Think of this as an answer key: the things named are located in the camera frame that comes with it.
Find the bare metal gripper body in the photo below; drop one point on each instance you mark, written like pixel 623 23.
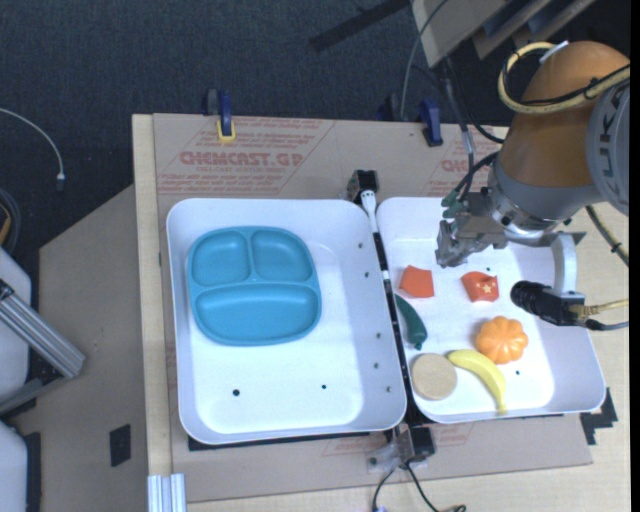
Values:
pixel 480 227

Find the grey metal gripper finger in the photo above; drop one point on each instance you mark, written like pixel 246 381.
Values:
pixel 443 245
pixel 462 254

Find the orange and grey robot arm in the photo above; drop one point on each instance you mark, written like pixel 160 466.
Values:
pixel 545 150

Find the orange piece with yellow star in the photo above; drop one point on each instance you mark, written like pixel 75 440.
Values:
pixel 480 289

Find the orange wedge piece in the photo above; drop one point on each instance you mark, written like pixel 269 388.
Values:
pixel 417 282

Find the thin black and white rod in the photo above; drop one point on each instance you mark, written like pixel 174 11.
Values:
pixel 386 280

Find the green chili pepper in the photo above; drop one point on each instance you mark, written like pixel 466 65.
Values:
pixel 412 322

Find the orange pumpkin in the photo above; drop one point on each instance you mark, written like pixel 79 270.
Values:
pixel 501 340

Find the yellow banana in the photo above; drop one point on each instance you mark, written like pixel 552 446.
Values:
pixel 482 372

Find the tan round biscuit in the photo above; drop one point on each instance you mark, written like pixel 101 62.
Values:
pixel 433 376

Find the white plastic tray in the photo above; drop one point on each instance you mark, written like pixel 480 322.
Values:
pixel 280 390
pixel 545 390

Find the brown cardboard board red print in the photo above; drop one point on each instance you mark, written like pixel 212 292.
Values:
pixel 280 160

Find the blue divided plate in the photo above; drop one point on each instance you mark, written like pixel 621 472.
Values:
pixel 255 305

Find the black cylinder on white bracket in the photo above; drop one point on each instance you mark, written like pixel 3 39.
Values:
pixel 542 300

